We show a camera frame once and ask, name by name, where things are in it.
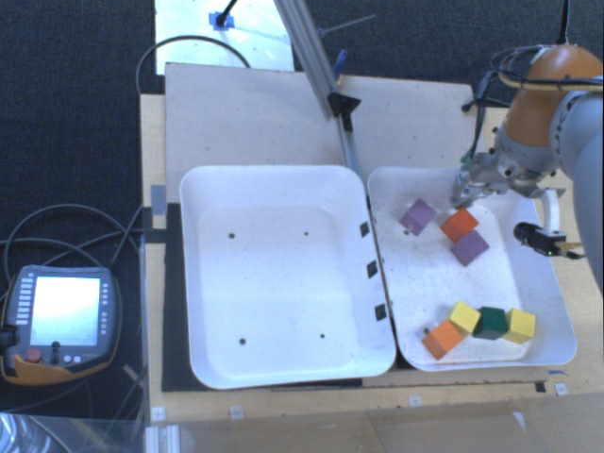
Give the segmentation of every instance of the orange cube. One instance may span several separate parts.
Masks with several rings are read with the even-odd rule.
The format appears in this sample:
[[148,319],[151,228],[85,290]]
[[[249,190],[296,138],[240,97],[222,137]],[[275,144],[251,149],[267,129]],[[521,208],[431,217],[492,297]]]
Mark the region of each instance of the orange cube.
[[467,235],[478,225],[478,220],[465,208],[460,208],[447,218],[441,225],[441,230],[453,243]]
[[446,319],[427,334],[422,339],[422,343],[430,351],[430,354],[434,356],[434,359],[439,360],[462,340],[463,335],[461,332],[450,320]]

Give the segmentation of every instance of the black carpet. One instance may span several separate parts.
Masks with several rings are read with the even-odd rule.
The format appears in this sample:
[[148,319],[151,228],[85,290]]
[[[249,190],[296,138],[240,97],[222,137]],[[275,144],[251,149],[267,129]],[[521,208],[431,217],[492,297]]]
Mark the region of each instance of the black carpet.
[[[322,28],[377,15],[325,36],[331,59],[348,51],[345,73],[473,86],[493,53],[556,41],[562,13],[562,0],[308,2]],[[601,59],[603,14],[603,0],[572,0],[570,40]],[[0,0],[0,240],[30,212],[57,203],[97,207],[123,224],[130,220],[141,202],[134,70],[154,42],[154,17],[154,0]],[[162,79],[152,72],[148,62],[143,89],[161,92]],[[23,232],[78,242],[105,229],[91,217],[69,213],[38,220]],[[15,249],[13,273],[42,260],[43,253],[50,252]],[[110,257],[102,247],[97,253]],[[139,266],[131,250],[124,251],[115,274],[125,324],[113,365],[63,398],[25,412],[124,418],[136,410],[138,389],[124,402],[133,382],[123,367],[136,374],[143,367]],[[24,389],[0,382],[0,410],[71,387]]]

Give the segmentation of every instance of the black clamp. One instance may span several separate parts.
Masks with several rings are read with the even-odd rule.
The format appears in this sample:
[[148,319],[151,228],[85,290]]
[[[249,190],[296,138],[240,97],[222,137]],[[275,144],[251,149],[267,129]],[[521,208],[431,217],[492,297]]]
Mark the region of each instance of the black clamp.
[[560,232],[551,235],[544,229],[531,223],[519,223],[513,230],[513,236],[522,245],[529,246],[535,252],[546,257],[565,257],[570,260],[582,259],[585,256],[571,251],[581,246],[580,243],[568,243],[566,235]]
[[328,97],[327,101],[331,106],[331,111],[336,117],[342,116],[342,124],[344,125],[344,131],[352,132],[352,111],[357,108],[361,103],[360,99],[356,97],[349,97],[342,95],[337,92],[332,92]]

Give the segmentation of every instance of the toy block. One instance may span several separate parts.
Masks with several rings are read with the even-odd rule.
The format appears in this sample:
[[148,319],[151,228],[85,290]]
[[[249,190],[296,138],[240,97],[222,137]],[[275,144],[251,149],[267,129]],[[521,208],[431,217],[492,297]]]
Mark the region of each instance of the toy block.
[[478,255],[489,248],[489,244],[484,241],[476,230],[472,230],[467,235],[461,237],[453,245],[451,251],[457,257],[461,265],[467,267],[470,262]]
[[441,230],[453,243],[467,235],[478,225],[478,220],[465,208],[460,208],[441,225]]
[[537,317],[534,314],[519,309],[510,309],[506,312],[506,322],[508,332],[501,336],[502,339],[516,344],[524,344],[535,337]]
[[424,200],[418,198],[400,219],[400,224],[417,236],[435,216],[436,210]]
[[506,313],[503,309],[481,307],[478,311],[480,318],[473,332],[474,337],[494,341],[508,332]]
[[430,351],[430,354],[434,356],[434,359],[439,360],[462,340],[463,334],[461,334],[450,320],[446,319],[429,332],[426,337],[422,339],[422,343],[426,346],[428,351]]
[[474,328],[480,319],[480,312],[470,307],[465,302],[458,301],[446,316],[464,336],[474,332]]

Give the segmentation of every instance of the red emergency stop button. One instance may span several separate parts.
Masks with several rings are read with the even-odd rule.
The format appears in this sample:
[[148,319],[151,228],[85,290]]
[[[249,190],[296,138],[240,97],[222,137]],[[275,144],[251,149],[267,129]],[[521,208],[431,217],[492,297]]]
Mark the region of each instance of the red emergency stop button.
[[25,360],[27,362],[33,362],[34,364],[41,362],[42,361],[41,350],[38,349],[37,347],[30,347],[29,349],[27,349],[27,352],[25,352]]

